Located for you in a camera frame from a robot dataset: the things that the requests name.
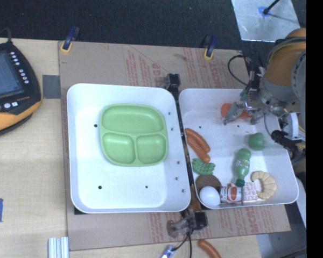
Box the brown cardboard board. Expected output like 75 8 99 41
58 40 292 251

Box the orange sausage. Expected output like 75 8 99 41
186 136 211 163
184 127 211 154
198 239 222 258

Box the green leafy vegetable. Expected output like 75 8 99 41
191 157 216 176

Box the orange and white packet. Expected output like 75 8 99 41
242 181 262 204

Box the white plastic tray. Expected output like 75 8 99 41
66 83 192 214
178 88 300 210

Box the brown round biscuit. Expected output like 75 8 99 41
195 174 222 196

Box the green divided plate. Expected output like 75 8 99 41
99 103 168 167

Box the orange carrot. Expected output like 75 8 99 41
220 103 252 119

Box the beige croissant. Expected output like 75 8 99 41
250 170 278 200

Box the black cylinder on white bracket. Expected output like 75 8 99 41
270 111 304 152

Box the white egg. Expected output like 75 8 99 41
199 185 222 206

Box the green bell pepper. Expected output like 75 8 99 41
244 132 268 152

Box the black block with wires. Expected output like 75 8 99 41
193 211 208 228
167 73 181 91

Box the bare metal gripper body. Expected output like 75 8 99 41
243 89 288 116

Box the orange and white can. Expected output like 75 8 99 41
219 183 244 205

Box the green plastic bottle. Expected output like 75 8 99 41
233 148 252 187

